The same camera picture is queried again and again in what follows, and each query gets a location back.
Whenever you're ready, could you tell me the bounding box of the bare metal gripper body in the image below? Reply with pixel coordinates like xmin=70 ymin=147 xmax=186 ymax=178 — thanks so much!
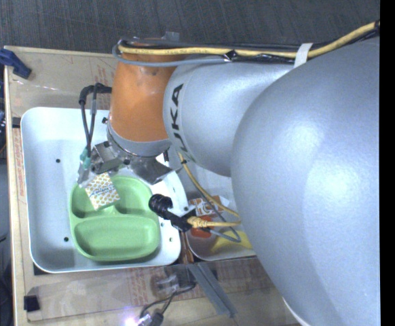
xmin=90 ymin=141 xmax=183 ymax=185

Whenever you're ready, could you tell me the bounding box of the white and yellow patterned packet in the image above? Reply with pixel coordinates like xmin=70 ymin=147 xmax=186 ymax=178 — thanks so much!
xmin=84 ymin=172 xmax=121 ymax=211

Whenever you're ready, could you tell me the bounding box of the green divided plate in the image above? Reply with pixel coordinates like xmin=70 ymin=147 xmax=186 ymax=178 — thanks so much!
xmin=69 ymin=175 xmax=162 ymax=263

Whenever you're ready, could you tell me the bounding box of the orange and white carton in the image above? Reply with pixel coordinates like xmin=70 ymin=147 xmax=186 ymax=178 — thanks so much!
xmin=188 ymin=195 xmax=231 ymax=219

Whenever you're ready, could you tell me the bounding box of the red can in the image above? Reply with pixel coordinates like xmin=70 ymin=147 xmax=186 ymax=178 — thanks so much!
xmin=190 ymin=227 xmax=212 ymax=240

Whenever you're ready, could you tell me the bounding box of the yellow banana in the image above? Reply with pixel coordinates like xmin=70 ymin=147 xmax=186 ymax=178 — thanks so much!
xmin=210 ymin=228 xmax=254 ymax=253

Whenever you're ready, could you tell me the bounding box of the black cylinder on white bracket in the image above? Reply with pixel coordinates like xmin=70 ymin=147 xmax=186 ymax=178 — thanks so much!
xmin=148 ymin=161 xmax=195 ymax=233

